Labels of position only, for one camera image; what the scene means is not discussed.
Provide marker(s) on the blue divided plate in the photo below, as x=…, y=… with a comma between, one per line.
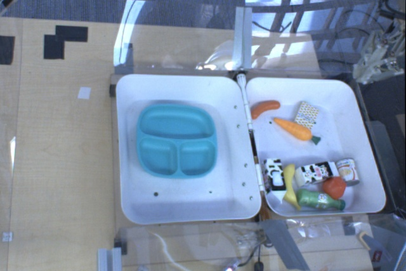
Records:
x=177, y=123

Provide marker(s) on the thin black and white rod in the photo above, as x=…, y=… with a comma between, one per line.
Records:
x=245, y=101

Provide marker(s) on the orange sausage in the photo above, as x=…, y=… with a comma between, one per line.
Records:
x=264, y=106

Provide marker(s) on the white plastic tray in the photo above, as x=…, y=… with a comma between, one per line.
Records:
x=342, y=136
x=190, y=200

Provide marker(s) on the orange carrot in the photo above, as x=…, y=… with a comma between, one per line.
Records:
x=295, y=129

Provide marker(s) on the black and white cow carton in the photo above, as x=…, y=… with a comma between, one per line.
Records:
x=273, y=173
x=317, y=172

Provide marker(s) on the white yellow patterned carton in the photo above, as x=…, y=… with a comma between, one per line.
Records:
x=306, y=114

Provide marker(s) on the yellow banana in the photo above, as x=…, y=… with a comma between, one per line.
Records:
x=289, y=181

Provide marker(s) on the green bottle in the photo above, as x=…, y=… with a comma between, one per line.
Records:
x=314, y=199

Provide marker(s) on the red tomato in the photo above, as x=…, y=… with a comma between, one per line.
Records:
x=334, y=188

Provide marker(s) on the small white orange can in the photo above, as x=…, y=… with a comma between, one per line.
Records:
x=347, y=171

